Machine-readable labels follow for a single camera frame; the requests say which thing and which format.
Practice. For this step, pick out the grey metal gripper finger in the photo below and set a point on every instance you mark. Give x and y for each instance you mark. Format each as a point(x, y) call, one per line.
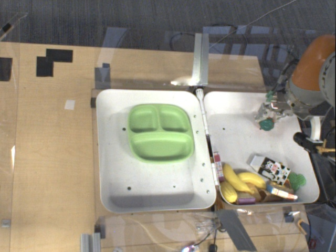
point(260, 113)
point(277, 115)

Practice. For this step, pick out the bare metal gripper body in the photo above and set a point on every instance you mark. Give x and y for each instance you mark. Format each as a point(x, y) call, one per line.
point(283, 106)

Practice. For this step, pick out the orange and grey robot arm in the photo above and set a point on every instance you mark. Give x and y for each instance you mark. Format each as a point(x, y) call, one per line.
point(309, 67)

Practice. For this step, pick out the white plastic tray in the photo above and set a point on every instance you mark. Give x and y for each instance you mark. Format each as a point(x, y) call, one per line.
point(241, 143)
point(147, 182)

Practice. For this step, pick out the cow print milk carton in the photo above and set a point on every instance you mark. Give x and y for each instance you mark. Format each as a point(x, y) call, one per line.
point(274, 170)

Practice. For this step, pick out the thin black and white rod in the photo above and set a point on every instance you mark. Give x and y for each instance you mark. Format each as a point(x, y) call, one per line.
point(204, 114)

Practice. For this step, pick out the yellow banana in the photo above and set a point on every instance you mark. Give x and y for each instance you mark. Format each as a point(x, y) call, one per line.
point(233, 178)
point(253, 178)

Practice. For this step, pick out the pink and white carton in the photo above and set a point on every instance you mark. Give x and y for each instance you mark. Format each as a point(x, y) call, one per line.
point(217, 164)

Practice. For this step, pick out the light green broccoli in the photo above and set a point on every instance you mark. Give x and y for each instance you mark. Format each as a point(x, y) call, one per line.
point(298, 181)

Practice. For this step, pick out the brown bread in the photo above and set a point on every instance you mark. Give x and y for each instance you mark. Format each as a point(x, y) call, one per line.
point(265, 195)

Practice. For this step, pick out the yellow corn cob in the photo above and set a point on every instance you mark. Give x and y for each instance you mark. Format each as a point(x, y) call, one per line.
point(229, 193)

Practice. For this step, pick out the purple packet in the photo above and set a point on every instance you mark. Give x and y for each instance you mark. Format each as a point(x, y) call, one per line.
point(245, 200)

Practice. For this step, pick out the green divided plate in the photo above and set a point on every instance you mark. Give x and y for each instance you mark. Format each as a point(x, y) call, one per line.
point(160, 143)

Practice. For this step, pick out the black cylinder on white bracket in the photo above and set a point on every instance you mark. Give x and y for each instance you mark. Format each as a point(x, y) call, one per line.
point(305, 140)

